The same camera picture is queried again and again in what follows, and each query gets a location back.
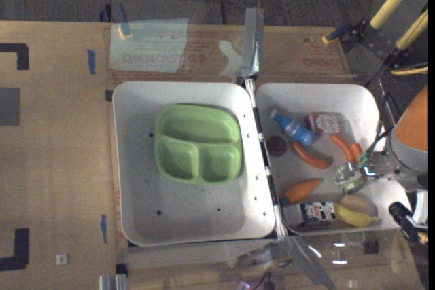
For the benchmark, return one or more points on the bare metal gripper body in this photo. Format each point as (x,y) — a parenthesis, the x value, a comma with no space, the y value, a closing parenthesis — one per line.
(380,166)

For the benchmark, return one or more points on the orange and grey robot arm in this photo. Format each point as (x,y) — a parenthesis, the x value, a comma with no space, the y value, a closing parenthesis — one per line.
(413,132)

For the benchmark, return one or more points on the orange sausage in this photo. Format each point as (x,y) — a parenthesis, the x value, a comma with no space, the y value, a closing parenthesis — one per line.
(310,157)
(343,146)
(357,150)

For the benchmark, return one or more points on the yellow banana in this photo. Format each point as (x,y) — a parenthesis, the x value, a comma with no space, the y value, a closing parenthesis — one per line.
(355,218)

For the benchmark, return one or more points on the white plastic tray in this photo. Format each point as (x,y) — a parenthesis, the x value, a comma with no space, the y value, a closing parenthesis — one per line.
(360,102)
(190,210)

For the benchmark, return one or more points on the white carton with cow print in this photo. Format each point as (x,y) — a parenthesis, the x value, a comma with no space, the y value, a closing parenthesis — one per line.
(317,211)

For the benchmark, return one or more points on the orange carrot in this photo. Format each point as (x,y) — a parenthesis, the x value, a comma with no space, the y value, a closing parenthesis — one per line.
(300,191)

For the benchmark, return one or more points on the blue plastic bottle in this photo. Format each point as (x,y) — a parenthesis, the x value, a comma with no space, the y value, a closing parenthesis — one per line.
(296,130)

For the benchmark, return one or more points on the brown round biscuit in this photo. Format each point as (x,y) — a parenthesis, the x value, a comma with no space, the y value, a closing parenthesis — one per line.
(277,146)

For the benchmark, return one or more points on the green divided plate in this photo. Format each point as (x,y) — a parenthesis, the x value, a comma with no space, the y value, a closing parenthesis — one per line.
(198,122)

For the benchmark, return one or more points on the black cylinder on white bracket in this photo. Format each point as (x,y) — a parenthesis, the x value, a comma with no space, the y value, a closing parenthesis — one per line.
(402,215)

